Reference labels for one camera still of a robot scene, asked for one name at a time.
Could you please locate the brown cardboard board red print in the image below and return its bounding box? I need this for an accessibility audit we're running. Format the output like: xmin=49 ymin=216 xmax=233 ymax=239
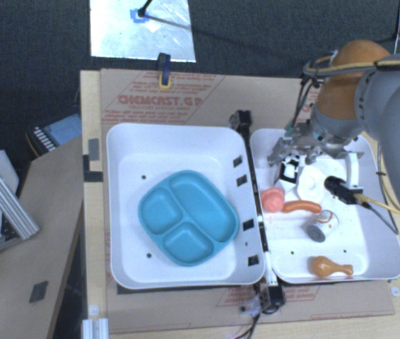
xmin=99 ymin=68 xmax=396 ymax=335

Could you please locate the white plastic tray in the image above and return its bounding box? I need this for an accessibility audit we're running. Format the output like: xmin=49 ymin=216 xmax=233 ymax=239
xmin=105 ymin=122 xmax=267 ymax=291
xmin=249 ymin=128 xmax=400 ymax=285

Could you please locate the orange toy sausage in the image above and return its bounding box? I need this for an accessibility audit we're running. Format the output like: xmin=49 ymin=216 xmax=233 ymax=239
xmin=283 ymin=200 xmax=323 ymax=215

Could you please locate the pink toy ham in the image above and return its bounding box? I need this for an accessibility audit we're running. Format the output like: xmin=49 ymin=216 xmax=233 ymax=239
xmin=260 ymin=187 xmax=286 ymax=213

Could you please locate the thin black and white rod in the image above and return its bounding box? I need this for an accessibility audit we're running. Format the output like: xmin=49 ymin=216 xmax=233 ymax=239
xmin=240 ymin=125 xmax=279 ymax=290

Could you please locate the orange toy chicken drumstick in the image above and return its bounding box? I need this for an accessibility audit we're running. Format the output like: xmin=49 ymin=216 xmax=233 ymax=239
xmin=310 ymin=255 xmax=355 ymax=278

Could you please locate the black block with thin wires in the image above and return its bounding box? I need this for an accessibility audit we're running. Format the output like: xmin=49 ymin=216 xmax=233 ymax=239
xmin=259 ymin=284 xmax=287 ymax=314
xmin=229 ymin=109 xmax=253 ymax=131

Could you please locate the black cylinder on white bracket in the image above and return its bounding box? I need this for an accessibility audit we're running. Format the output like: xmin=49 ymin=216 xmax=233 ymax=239
xmin=323 ymin=151 xmax=365 ymax=205

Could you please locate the black and white carton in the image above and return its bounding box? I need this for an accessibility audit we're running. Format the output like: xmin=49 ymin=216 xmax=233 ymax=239
xmin=276 ymin=156 xmax=302 ymax=185

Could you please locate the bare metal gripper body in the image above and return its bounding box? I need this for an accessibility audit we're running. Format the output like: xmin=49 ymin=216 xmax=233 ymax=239
xmin=283 ymin=121 xmax=356 ymax=162

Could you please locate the blue divided plate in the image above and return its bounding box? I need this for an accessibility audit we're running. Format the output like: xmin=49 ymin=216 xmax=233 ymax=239
xmin=137 ymin=169 xmax=241 ymax=268

